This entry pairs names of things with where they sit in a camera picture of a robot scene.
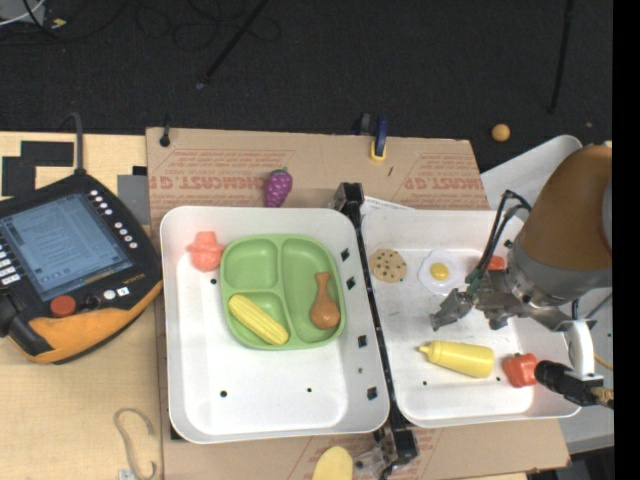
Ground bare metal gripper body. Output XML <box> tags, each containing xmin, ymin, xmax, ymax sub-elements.
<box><xmin>469</xmin><ymin>266</ymin><xmax>552</xmax><ymax>332</ymax></box>

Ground white fried egg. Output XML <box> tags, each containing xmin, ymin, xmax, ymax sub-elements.
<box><xmin>416</xmin><ymin>248</ymin><xmax>467</xmax><ymax>297</ymax></box>

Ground yellow mustard bottle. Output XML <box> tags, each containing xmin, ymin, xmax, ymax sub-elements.
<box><xmin>417</xmin><ymin>339</ymin><xmax>496</xmax><ymax>380</ymax></box>

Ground thin black rod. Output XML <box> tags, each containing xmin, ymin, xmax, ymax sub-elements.
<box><xmin>344</xmin><ymin>201</ymin><xmax>412</xmax><ymax>440</ymax></box>

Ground tan chocolate chip cookie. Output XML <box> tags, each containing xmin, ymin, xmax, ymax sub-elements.
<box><xmin>369</xmin><ymin>247</ymin><xmax>408</xmax><ymax>284</ymax></box>

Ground orange bell pepper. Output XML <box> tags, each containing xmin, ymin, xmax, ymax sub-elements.
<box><xmin>501</xmin><ymin>351</ymin><xmax>539</xmax><ymax>389</ymax></box>

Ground white plastic tray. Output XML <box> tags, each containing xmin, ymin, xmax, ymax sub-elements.
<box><xmin>159</xmin><ymin>205</ymin><xmax>392</xmax><ymax>445</ymax></box>
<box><xmin>359</xmin><ymin>207</ymin><xmax>584</xmax><ymax>430</ymax></box>

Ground brown chicken drumstick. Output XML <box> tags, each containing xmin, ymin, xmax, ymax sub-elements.
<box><xmin>308</xmin><ymin>270</ymin><xmax>342</xmax><ymax>331</ymax></box>

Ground white paper sheet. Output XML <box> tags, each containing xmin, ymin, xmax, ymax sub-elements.
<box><xmin>361</xmin><ymin>195</ymin><xmax>417</xmax><ymax>214</ymax></box>

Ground yellow corn cob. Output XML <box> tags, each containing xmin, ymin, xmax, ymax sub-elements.
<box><xmin>227</xmin><ymin>293</ymin><xmax>291</xmax><ymax>347</ymax></box>

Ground brown cardboard board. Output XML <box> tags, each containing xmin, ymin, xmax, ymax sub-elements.
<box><xmin>144</xmin><ymin>126</ymin><xmax>572</xmax><ymax>480</ymax></box>

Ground green divided plate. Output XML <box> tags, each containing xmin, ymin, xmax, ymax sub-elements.
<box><xmin>219</xmin><ymin>233</ymin><xmax>348</xmax><ymax>352</ymax></box>

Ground purple grapes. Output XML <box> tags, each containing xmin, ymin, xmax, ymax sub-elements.
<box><xmin>263</xmin><ymin>166</ymin><xmax>294</xmax><ymax>209</ymax></box>

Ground tan rubber band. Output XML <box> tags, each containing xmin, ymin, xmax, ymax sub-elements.
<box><xmin>113</xmin><ymin>407</ymin><xmax>158</xmax><ymax>480</ymax></box>

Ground black cylinder on white bracket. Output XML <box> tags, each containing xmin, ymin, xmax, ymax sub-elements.
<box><xmin>533</xmin><ymin>317</ymin><xmax>609</xmax><ymax>409</ymax></box>

